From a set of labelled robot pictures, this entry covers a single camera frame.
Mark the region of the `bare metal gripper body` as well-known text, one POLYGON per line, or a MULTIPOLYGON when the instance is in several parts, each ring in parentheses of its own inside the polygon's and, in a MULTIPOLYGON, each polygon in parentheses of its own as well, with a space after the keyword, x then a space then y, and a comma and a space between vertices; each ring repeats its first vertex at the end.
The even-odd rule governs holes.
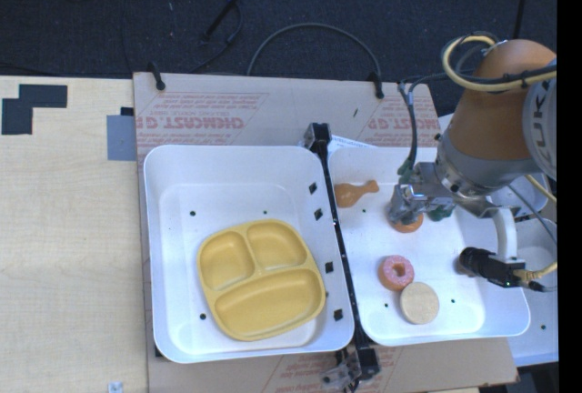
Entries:
POLYGON ((491 203, 457 177, 447 177, 436 163, 415 166, 415 212, 432 217, 449 217, 456 207, 475 217, 490 217, 491 203))

